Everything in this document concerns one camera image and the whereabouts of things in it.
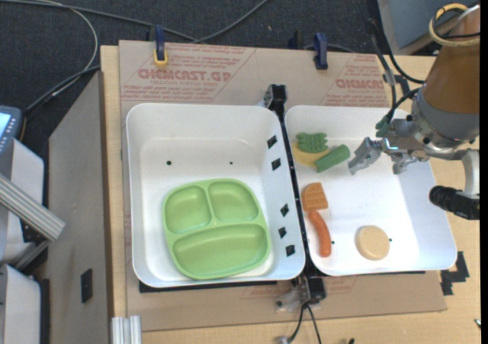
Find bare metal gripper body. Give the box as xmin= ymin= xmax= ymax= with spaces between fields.
xmin=380 ymin=116 xmax=480 ymax=163

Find green toy cucumber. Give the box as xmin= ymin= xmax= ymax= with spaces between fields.
xmin=314 ymin=143 xmax=352 ymax=174

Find white plastic tray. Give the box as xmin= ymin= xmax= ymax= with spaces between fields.
xmin=283 ymin=104 xmax=458 ymax=278
xmin=125 ymin=102 xmax=307 ymax=289

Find green ridged toy food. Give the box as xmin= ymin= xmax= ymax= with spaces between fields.
xmin=295 ymin=131 xmax=330 ymax=154

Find yellow round toy food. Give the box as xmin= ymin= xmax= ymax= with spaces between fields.
xmin=291 ymin=141 xmax=329 ymax=167

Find orange toy waffle slice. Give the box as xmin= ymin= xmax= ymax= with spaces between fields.
xmin=301 ymin=182 xmax=329 ymax=213

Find thin black rod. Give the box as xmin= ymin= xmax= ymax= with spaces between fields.
xmin=278 ymin=104 xmax=313 ymax=279

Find beige round biscuit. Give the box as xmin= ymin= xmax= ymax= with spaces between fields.
xmin=355 ymin=224 xmax=391 ymax=262

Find orange toy sausage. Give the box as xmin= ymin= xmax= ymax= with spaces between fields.
xmin=307 ymin=210 xmax=332 ymax=259

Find brown cardboard board red print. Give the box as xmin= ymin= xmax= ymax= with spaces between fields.
xmin=117 ymin=40 xmax=448 ymax=333

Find green divided plate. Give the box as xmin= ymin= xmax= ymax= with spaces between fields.
xmin=161 ymin=178 xmax=273 ymax=281

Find black cylinder on white bracket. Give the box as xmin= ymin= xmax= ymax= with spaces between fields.
xmin=429 ymin=149 xmax=481 ymax=221

